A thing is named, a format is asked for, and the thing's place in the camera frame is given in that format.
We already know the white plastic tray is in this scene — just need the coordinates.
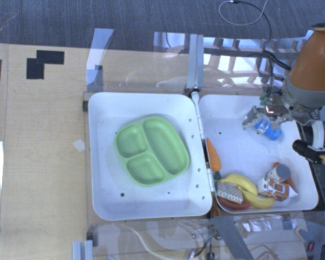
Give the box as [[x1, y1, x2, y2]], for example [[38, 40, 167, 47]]
[[87, 92, 213, 222], [198, 94, 320, 215]]

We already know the white bottle with grey cap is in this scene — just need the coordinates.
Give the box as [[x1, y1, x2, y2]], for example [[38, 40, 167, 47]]
[[266, 162, 292, 186]]

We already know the brown and white carton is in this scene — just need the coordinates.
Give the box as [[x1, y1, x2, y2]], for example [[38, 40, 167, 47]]
[[257, 175, 299, 203]]

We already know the thin black and white rod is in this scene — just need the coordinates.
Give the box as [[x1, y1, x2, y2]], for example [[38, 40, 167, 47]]
[[191, 90, 216, 193]]

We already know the yellow banana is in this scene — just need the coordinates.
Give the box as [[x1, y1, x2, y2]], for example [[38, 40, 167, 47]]
[[219, 173, 258, 196], [237, 186, 276, 210]]

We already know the black cylinder on white bracket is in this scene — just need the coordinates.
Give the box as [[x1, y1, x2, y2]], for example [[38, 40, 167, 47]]
[[292, 120, 325, 164]]

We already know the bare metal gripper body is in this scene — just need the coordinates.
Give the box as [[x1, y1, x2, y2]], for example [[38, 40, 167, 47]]
[[262, 92, 296, 120]]

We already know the orange carrot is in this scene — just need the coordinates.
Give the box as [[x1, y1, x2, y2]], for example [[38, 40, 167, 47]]
[[206, 138, 223, 183]]

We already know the red sausage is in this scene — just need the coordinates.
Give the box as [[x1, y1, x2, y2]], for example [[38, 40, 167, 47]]
[[217, 196, 251, 211]]

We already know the blue plastic bottle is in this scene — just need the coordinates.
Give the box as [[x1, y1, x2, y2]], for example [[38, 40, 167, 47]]
[[254, 118, 282, 141]]

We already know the green divided plate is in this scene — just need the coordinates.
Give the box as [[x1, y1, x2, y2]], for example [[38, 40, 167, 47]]
[[114, 115, 191, 187]]

